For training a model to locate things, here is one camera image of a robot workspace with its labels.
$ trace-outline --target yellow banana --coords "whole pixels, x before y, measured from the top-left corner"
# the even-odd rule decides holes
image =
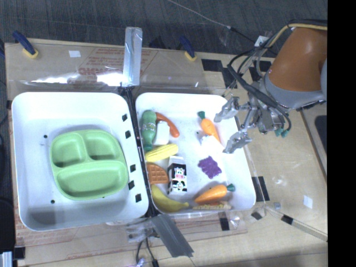
[[[178,202],[168,198],[156,185],[151,185],[152,198],[156,206],[163,212],[180,211],[184,207],[189,207],[188,202]]]

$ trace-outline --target orange carrot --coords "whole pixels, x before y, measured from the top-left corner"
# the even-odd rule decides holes
[[[157,116],[157,121],[165,121],[168,123],[169,132],[172,135],[172,137],[179,137],[178,128],[174,125],[174,123],[169,118],[167,118],[166,116],[162,115],[161,113],[157,113],[157,112],[156,112],[156,116]]]
[[[228,193],[228,191],[235,191],[235,186],[233,184],[230,184],[229,186],[218,184],[213,188],[209,189],[208,191],[204,192],[203,194],[201,194],[194,201],[197,204],[213,202],[224,197]]]
[[[200,126],[202,130],[209,136],[214,136],[219,142],[219,135],[217,134],[216,128],[212,121],[210,121],[208,118],[205,118],[205,112],[200,111],[198,112],[198,116],[201,118],[201,123]]]

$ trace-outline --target toy milk carton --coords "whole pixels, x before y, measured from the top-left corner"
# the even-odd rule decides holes
[[[169,183],[167,194],[181,194],[187,192],[187,171],[183,157],[170,156],[168,162]]]

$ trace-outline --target green plate compartment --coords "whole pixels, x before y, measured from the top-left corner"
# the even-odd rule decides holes
[[[72,200],[119,192],[128,170],[119,142],[103,130],[63,133],[51,144],[51,166],[59,191]]]

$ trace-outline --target green bottle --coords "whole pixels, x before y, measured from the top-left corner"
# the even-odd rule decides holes
[[[142,114],[141,134],[145,151],[150,151],[153,148],[152,142],[156,135],[156,120],[157,116],[153,111],[145,111]]]

